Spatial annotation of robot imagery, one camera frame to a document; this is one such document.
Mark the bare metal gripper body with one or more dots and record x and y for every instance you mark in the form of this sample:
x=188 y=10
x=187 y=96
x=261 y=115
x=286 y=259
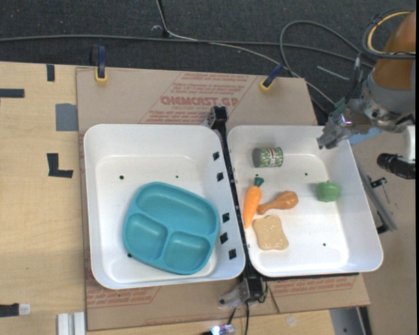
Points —
x=366 y=117

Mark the green can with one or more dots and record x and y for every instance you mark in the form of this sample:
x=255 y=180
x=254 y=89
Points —
x=269 y=157

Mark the blue divided plate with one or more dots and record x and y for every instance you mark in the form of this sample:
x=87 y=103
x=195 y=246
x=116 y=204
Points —
x=167 y=229

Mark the thin black rod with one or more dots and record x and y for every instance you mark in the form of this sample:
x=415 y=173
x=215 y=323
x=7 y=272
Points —
x=234 y=190

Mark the white plastic tray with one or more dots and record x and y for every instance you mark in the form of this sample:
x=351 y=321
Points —
x=314 y=243
x=143 y=145

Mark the green bell pepper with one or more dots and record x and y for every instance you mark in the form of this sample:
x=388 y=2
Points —
x=328 y=191

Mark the brown cardboard board red print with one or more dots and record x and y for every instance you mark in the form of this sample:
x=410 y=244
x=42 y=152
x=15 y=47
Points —
x=125 y=96

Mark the brown chicken drumstick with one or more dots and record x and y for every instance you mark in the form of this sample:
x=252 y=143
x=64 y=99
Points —
x=283 y=201

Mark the tan bread slice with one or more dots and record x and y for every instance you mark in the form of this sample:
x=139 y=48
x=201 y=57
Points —
x=270 y=233

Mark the orange carrot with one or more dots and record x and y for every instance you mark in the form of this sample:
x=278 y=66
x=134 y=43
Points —
x=252 y=201

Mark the black cylinder on white bracket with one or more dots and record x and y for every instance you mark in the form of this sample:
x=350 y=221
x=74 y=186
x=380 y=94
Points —
x=398 y=166

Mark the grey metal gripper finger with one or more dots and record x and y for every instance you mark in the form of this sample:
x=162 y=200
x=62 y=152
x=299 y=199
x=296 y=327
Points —
x=329 y=129
x=338 y=138

